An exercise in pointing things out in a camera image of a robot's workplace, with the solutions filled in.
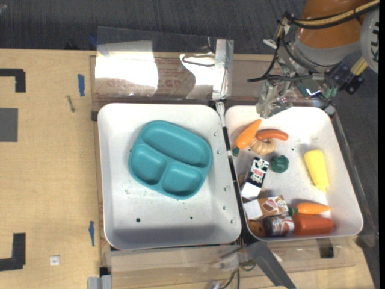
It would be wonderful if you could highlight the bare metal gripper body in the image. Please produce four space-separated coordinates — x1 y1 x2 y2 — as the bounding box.
275 39 330 101

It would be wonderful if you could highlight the orange sausage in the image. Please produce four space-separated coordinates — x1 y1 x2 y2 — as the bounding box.
255 129 289 142

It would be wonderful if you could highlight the orange carrot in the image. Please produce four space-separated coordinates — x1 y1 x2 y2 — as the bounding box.
288 202 331 217
232 118 262 157

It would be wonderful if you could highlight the beige croissant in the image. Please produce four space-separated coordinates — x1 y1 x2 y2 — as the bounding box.
249 137 276 156

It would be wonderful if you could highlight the green broccoli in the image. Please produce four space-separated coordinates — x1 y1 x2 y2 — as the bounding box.
269 154 290 174

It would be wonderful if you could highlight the black and white milk carton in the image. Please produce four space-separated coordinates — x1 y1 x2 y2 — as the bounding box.
240 157 270 201

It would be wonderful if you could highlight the yellow squeeze bottle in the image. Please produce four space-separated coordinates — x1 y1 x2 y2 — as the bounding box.
303 149 330 194

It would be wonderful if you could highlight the white plastic tray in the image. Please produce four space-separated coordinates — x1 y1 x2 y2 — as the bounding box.
97 102 243 250
224 105 364 242

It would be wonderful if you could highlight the white and brown carton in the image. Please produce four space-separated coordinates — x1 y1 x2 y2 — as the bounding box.
242 195 290 220

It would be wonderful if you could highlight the teal divided plate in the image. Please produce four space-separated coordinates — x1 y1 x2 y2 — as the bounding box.
128 119 214 200

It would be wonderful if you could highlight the small red and white can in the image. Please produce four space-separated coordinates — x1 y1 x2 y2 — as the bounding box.
263 215 296 238

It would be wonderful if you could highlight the brown biscuit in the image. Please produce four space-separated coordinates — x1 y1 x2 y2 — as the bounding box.
248 220 267 238

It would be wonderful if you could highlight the red squeeze bottle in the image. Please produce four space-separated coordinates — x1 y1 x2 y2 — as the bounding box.
292 213 336 237

